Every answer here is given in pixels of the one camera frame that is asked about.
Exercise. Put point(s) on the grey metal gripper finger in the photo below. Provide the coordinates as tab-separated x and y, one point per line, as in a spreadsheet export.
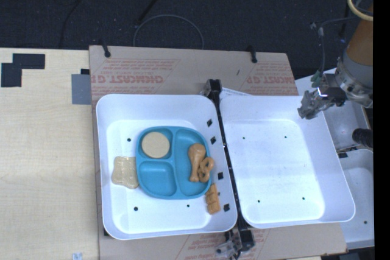
318	106
305	108

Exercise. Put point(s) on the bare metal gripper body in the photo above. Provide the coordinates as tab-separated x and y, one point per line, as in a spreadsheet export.
335	93

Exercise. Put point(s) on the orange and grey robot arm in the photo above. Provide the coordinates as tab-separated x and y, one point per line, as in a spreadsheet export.
361	39

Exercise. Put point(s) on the white plastic tray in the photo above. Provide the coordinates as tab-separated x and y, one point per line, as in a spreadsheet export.
164	216
280	167

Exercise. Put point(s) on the thin black rod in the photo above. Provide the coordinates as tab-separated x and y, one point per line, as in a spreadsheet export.
227	155

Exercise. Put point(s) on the tan toy pretzel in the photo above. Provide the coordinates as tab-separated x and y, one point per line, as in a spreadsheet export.
207	165

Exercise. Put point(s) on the tan toy chicken drumstick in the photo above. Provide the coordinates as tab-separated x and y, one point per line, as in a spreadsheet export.
195	155

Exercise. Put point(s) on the brown cardboard board red print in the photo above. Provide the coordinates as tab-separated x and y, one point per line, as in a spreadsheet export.
189	70

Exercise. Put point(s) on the brown toy waffle bar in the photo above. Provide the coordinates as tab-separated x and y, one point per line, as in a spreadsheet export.
212	199

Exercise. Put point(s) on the round beige biscuit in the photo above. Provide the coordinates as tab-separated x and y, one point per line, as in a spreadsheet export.
155	144

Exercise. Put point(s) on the blue divided plate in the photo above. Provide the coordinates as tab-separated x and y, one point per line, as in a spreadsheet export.
158	176

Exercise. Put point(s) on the beige toy bread slice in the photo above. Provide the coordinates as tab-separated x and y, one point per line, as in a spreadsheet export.
125	172

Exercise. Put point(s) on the black cylinder on white bracket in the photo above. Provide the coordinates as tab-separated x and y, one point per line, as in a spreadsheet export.
363	137

